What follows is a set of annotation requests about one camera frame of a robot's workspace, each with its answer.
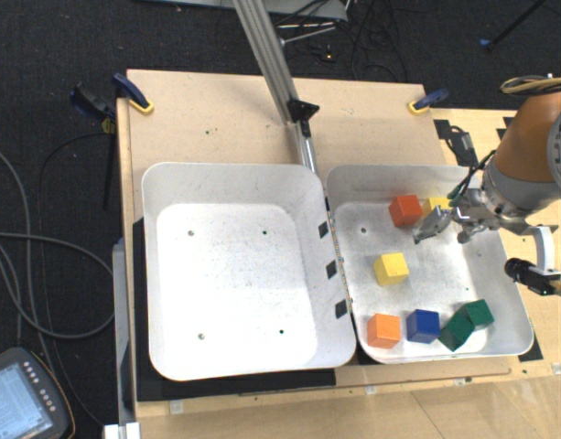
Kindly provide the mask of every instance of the yellow block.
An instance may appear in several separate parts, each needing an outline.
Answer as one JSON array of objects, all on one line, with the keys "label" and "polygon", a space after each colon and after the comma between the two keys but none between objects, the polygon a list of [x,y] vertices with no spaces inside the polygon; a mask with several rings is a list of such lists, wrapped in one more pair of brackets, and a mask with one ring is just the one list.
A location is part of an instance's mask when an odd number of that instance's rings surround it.
[{"label": "yellow block", "polygon": [[426,216],[430,213],[437,205],[441,207],[441,209],[448,209],[449,199],[445,197],[431,197],[427,198],[423,203],[423,216]]},{"label": "yellow block", "polygon": [[381,255],[373,263],[373,270],[380,286],[401,283],[410,274],[401,252]]}]

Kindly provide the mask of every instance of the orange block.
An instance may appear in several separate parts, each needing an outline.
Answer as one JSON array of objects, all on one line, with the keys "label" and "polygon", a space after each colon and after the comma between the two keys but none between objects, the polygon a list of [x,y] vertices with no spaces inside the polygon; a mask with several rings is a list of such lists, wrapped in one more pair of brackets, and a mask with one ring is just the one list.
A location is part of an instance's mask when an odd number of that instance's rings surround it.
[{"label": "orange block", "polygon": [[368,345],[392,348],[400,341],[400,317],[376,314],[368,322]]},{"label": "orange block", "polygon": [[390,210],[390,216],[396,227],[415,224],[423,216],[423,209],[416,195],[402,195],[394,198],[388,206],[388,210]]}]

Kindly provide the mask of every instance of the black carpet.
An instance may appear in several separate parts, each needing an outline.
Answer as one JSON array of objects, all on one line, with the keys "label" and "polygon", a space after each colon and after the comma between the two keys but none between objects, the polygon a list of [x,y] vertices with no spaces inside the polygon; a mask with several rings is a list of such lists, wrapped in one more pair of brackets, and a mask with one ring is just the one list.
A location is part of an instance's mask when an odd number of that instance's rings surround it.
[{"label": "black carpet", "polygon": [[[478,109],[516,109],[522,100],[498,90],[509,78],[561,75],[561,0],[548,0],[493,51],[480,46],[480,38],[499,35],[535,0],[375,0],[366,18],[371,1],[352,7],[349,29],[288,45],[292,74],[422,83],[426,92],[448,89],[449,97],[438,107]],[[363,20],[353,70],[353,41]],[[285,38],[296,34],[283,33]],[[320,59],[327,45],[336,63]],[[130,0],[0,0],[0,151],[26,188],[32,232],[79,244],[106,262],[122,234],[117,180],[109,207],[102,210],[108,137],[75,141],[49,160],[42,173],[39,215],[38,183],[44,161],[58,145],[101,131],[72,108],[70,90],[83,81],[112,102],[111,77],[128,68],[259,73],[231,10]],[[207,108],[208,93],[205,100]],[[0,230],[26,231],[21,197],[1,161]],[[26,244],[1,243],[16,266],[26,302]],[[52,245],[33,243],[32,250],[43,325],[49,327],[47,298],[52,326],[64,333],[89,330],[110,314],[112,281],[99,265]],[[15,343],[16,311],[0,274],[0,352]],[[99,437],[100,426],[80,407],[53,344],[47,343],[75,412],[77,437]],[[21,344],[41,352],[27,325]],[[100,423],[116,423],[112,330],[57,345],[82,402]]]}]

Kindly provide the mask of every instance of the blue clamp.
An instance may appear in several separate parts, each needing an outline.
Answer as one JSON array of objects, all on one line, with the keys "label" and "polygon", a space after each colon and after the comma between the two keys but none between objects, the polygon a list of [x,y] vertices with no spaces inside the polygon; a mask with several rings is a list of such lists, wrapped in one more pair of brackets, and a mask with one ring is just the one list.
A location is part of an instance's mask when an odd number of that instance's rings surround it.
[{"label": "blue clamp", "polygon": [[130,100],[130,105],[142,114],[148,115],[154,110],[154,104],[129,79],[121,73],[115,73],[112,84],[117,88],[117,95]]},{"label": "blue clamp", "polygon": [[438,91],[433,91],[427,94],[423,99],[410,102],[408,104],[408,109],[413,114],[419,114],[428,111],[428,108],[437,102],[444,101],[448,98],[447,89],[443,88]]}]

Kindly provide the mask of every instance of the green block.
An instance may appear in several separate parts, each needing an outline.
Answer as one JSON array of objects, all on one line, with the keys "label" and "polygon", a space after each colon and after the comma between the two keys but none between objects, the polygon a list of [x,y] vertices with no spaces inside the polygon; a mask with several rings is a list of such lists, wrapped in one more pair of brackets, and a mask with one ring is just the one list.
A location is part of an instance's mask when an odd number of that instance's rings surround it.
[{"label": "green block", "polygon": [[485,299],[473,301],[464,304],[459,311],[464,317],[469,319],[476,330],[481,330],[493,323],[493,315],[491,314]]},{"label": "green block", "polygon": [[451,351],[455,351],[467,341],[473,330],[475,330],[475,326],[458,311],[441,328],[438,340]]}]

